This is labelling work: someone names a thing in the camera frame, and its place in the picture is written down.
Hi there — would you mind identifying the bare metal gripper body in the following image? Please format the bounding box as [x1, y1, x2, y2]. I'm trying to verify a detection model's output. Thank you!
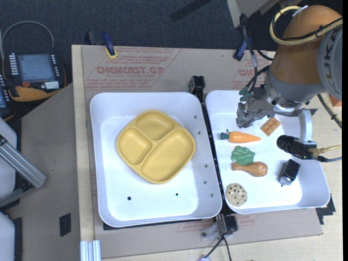
[244, 87, 303, 120]

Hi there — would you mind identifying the orange carrot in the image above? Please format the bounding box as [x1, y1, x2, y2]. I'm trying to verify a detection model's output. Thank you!
[220, 130, 262, 144]

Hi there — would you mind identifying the orange biscuit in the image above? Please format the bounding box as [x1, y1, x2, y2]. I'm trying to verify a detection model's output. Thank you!
[260, 117, 282, 137]

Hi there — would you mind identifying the green lettuce leaf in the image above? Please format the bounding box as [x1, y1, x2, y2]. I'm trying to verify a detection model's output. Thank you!
[231, 145, 256, 166]

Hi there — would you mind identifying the thin black rod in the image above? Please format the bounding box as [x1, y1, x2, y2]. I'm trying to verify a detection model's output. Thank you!
[197, 90, 227, 220]

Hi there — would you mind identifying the brown chicken drumstick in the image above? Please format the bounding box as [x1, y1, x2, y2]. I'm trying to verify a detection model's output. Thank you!
[231, 161, 269, 178]

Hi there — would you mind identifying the black can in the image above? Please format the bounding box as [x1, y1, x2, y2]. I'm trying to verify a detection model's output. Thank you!
[278, 158, 301, 187]

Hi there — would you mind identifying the beige chocolate chip cookie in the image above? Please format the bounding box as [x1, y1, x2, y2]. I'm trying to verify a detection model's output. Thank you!
[225, 183, 248, 207]

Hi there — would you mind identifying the white plastic tray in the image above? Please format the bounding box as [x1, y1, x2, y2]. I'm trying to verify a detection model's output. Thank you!
[205, 90, 331, 215]
[89, 91, 223, 228]

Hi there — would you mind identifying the brown cardboard board red print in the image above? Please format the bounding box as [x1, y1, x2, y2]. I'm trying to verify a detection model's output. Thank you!
[80, 45, 324, 252]

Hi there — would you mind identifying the yellow divided plate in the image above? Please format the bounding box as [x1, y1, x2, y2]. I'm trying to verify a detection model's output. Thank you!
[116, 109, 197, 185]

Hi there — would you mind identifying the black cylinder on white bracket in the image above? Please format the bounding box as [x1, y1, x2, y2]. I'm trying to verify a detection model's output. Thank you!
[276, 108, 318, 159]

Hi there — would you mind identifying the black block with thin wires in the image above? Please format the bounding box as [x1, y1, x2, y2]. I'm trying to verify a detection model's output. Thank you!
[216, 215, 239, 235]
[187, 75, 206, 95]

